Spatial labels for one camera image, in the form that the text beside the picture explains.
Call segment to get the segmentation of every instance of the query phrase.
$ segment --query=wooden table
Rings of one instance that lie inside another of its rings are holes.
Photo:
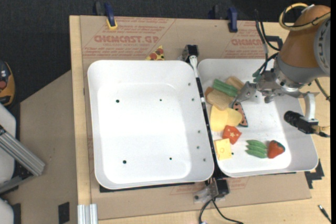
[[[206,24],[199,20],[201,31],[205,33],[209,44],[215,42],[211,35],[207,35]],[[218,22],[218,27],[226,27],[223,22]],[[266,33],[286,37],[286,32],[276,23],[265,24]],[[82,68],[82,46],[80,16],[70,16],[70,42],[71,42],[71,63],[72,63],[72,86],[73,105],[76,140],[76,164],[77,164],[77,190],[78,204],[91,204],[88,143],[86,129],[85,98],[83,95],[83,68]],[[321,83],[326,89],[330,89],[330,78],[322,78]],[[312,85],[310,91],[318,91]],[[317,110],[316,118],[320,125],[330,125],[330,103],[322,94],[316,97]],[[330,166],[330,139],[313,136],[314,143],[322,163],[324,177],[322,180],[313,182],[311,199],[296,200],[288,202],[275,202],[271,204],[249,205],[224,208],[223,214],[228,218],[237,219],[243,223],[328,223],[318,208],[322,205],[331,216],[331,166]],[[198,223],[198,211],[177,212],[170,214],[158,214],[131,218],[119,218],[101,220],[99,223]],[[203,219],[209,224],[226,223],[215,209],[206,210]]]

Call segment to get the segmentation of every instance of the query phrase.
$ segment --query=cardboard sheet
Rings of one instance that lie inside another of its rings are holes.
[[[109,30],[105,17],[80,16],[82,63],[86,101],[91,200],[98,205],[99,219],[198,210],[193,193],[204,183],[137,190],[100,192],[94,175],[91,112],[87,70],[100,59],[144,60],[163,46],[165,59],[175,60],[186,45],[198,45],[200,62],[207,58],[264,58],[255,22],[239,21],[238,32],[230,33],[226,20],[117,17],[118,28]],[[274,29],[285,41],[287,31],[276,23],[265,24],[266,34]],[[228,179],[230,194],[221,207],[261,204],[310,198],[304,173]]]

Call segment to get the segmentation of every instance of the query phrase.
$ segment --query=blue clamp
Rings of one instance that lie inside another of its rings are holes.
[[[228,23],[229,31],[231,33],[235,33],[238,31],[237,29],[237,10],[235,7],[231,7],[227,10],[227,18],[230,20]]]
[[[110,2],[105,2],[104,7],[105,7],[105,11],[106,11],[106,16],[107,16],[106,22],[107,22],[109,28],[111,30],[116,29],[118,27],[118,25],[117,25],[117,21],[114,18],[113,9],[112,9],[112,6],[111,6]]]

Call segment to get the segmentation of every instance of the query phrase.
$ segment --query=wooden edge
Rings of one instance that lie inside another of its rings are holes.
[[[79,205],[91,204],[89,153],[86,129],[80,16],[70,16],[71,72],[75,122],[77,195]]]

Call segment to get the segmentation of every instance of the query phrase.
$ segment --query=yellow square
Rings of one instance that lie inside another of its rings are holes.
[[[219,161],[232,158],[229,138],[215,140],[215,150]]]

